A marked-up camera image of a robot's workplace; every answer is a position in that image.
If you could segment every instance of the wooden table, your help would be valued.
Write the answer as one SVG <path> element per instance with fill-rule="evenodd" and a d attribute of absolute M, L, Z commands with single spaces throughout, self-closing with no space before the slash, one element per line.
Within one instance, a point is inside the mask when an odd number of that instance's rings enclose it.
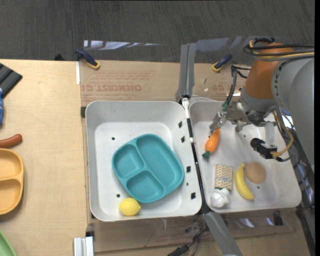
<path fill-rule="evenodd" d="M 0 140 L 20 133 L 11 149 L 22 158 L 24 189 L 12 212 L 0 216 L 0 229 L 18 256 L 71 256 L 73 239 L 84 237 L 87 200 L 81 92 L 76 62 L 0 59 L 23 79 L 4 98 Z M 246 256 L 310 255 L 302 226 L 294 231 L 237 238 Z M 97 253 L 164 256 L 176 245 Z M 214 241 L 202 242 L 196 255 L 221 255 Z"/>

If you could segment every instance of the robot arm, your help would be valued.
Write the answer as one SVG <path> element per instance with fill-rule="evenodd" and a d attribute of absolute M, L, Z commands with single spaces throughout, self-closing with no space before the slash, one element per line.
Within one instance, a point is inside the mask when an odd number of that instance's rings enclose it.
<path fill-rule="evenodd" d="M 210 131 L 227 120 L 236 124 L 236 132 L 248 124 L 266 126 L 270 122 L 265 122 L 264 118 L 281 107 L 291 114 L 299 142 L 314 169 L 314 49 L 294 51 L 291 47 L 298 45 L 289 47 L 270 40 L 265 42 L 268 43 L 266 47 L 254 47 L 252 42 L 247 46 L 256 60 L 241 90 L 240 100 L 230 102 L 225 111 L 218 112 Z M 252 147 L 258 145 L 257 141 L 251 143 L 255 144 Z M 277 149 L 262 150 L 267 154 Z"/>

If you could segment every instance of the orange toy carrot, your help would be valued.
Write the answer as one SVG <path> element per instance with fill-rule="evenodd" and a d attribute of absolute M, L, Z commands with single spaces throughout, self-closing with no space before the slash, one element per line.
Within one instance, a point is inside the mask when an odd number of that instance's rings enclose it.
<path fill-rule="evenodd" d="M 205 153 L 202 155 L 205 159 L 209 158 L 210 153 L 216 150 L 220 137 L 220 128 L 213 131 L 204 145 Z"/>

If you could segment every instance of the beige patterned block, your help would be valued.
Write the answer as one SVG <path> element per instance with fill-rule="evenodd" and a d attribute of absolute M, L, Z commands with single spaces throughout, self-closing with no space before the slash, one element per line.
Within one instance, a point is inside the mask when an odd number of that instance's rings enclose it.
<path fill-rule="evenodd" d="M 214 188 L 232 190 L 232 167 L 217 164 L 215 166 Z"/>

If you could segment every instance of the banana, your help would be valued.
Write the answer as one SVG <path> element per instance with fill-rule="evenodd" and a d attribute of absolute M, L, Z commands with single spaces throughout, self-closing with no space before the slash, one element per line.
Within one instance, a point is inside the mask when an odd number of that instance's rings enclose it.
<path fill-rule="evenodd" d="M 243 196 L 245 199 L 253 200 L 254 195 L 250 191 L 250 189 L 247 187 L 245 182 L 245 174 L 244 174 L 244 167 L 245 164 L 242 163 L 238 170 L 234 173 L 234 183 L 235 187 L 240 193 L 241 196 Z"/>

